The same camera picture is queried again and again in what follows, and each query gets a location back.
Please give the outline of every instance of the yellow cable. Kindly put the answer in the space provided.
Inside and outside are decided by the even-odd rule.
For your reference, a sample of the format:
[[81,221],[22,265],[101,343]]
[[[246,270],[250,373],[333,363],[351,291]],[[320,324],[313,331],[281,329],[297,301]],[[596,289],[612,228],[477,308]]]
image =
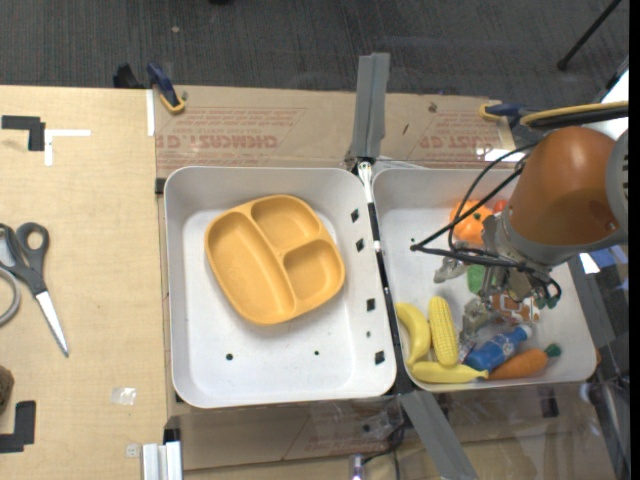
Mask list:
[[629,106],[628,101],[613,101],[611,103],[590,103],[587,105],[576,105],[574,107],[554,108],[551,110],[543,110],[534,112],[520,118],[520,124],[528,126],[529,123],[538,119],[547,119],[549,117],[568,116],[571,114],[581,114],[584,112],[593,112],[594,110],[610,110],[616,108],[624,108]]

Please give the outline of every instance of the yellow plate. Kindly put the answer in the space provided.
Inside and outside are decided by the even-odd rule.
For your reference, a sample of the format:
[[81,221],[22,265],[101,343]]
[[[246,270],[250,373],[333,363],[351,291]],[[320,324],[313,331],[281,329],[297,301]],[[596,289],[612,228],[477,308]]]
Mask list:
[[247,320],[286,322],[317,308],[344,283],[342,257],[303,200],[273,195],[216,217],[204,240],[227,299]]

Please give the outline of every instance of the yellow banana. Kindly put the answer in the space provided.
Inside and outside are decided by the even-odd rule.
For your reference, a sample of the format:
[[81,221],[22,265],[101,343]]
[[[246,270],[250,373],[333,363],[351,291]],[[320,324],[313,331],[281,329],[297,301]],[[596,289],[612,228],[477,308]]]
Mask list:
[[411,374],[422,382],[461,384],[473,379],[489,377],[489,370],[479,372],[465,364],[443,366],[437,361],[419,361],[409,367]]
[[407,365],[411,366],[429,352],[431,328],[427,317],[413,304],[396,302],[395,308],[398,319],[409,333],[409,357],[405,361]]

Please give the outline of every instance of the blue bottle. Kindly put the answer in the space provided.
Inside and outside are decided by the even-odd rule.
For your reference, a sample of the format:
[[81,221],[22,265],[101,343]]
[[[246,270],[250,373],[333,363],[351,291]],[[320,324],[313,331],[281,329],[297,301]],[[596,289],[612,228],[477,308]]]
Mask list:
[[472,350],[464,363],[474,370],[493,370],[516,354],[518,345],[531,337],[531,328],[518,325],[513,331],[497,334]]

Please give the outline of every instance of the orange carrot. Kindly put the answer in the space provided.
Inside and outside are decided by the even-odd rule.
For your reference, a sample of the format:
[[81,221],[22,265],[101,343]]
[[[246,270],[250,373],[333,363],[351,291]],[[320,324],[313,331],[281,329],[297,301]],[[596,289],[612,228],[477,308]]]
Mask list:
[[517,379],[534,375],[547,366],[550,357],[557,357],[560,353],[560,347],[555,343],[544,350],[530,348],[498,366],[489,374],[489,380]]

